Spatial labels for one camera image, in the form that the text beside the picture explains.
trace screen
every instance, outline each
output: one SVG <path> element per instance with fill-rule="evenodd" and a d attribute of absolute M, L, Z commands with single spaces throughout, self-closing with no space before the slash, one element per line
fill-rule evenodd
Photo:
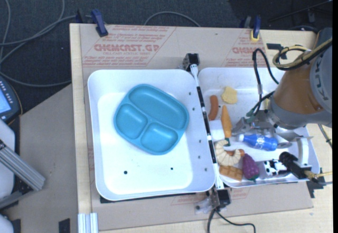
<path fill-rule="evenodd" d="M 8 110 L 11 110 L 10 105 L 8 104 L 8 101 L 2 91 L 0 91 L 0 113 L 6 112 Z"/>

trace blue bottle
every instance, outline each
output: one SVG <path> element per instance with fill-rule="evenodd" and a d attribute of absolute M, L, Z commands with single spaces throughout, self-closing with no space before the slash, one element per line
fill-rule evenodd
<path fill-rule="evenodd" d="M 250 134 L 250 135 L 240 134 L 238 136 L 238 141 L 246 142 L 251 147 L 266 151 L 274 151 L 278 145 L 278 141 L 275 138 L 266 137 L 261 134 Z"/>

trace black floor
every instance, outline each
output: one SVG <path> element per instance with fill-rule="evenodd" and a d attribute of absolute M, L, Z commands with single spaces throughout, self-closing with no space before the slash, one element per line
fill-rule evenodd
<path fill-rule="evenodd" d="M 332 2 L 271 22 L 276 16 L 316 6 L 327 0 L 7 0 L 11 8 L 8 34 L 8 8 L 0 0 L 0 40 L 2 43 L 20 41 L 36 35 L 60 18 L 72 16 L 50 32 L 24 43 L 1 47 L 0 75 L 6 77 L 16 90 L 23 111 L 53 95 L 71 79 L 69 23 L 75 22 L 78 9 L 90 14 L 94 8 L 109 24 L 140 25 L 153 14 L 162 11 L 178 12 L 197 21 L 202 27 L 239 27 L 247 16 L 261 16 L 261 28 L 271 30 L 305 29 L 318 31 L 332 27 Z M 189 20 L 170 14 L 157 16 L 149 25 L 191 26 Z M 59 86 L 46 87 L 64 82 Z"/>

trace blue plate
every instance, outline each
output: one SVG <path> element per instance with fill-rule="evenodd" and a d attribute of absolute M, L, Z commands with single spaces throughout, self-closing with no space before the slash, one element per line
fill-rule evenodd
<path fill-rule="evenodd" d="M 114 127 L 125 140 L 154 155 L 171 151 L 189 123 L 185 106 L 151 85 L 132 88 L 117 107 Z"/>

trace purple eggplant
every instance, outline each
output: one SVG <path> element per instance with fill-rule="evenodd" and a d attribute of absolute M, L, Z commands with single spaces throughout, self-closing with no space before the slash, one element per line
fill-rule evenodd
<path fill-rule="evenodd" d="M 259 177 L 259 168 L 253 158 L 247 153 L 243 157 L 243 174 L 248 180 L 256 181 Z"/>

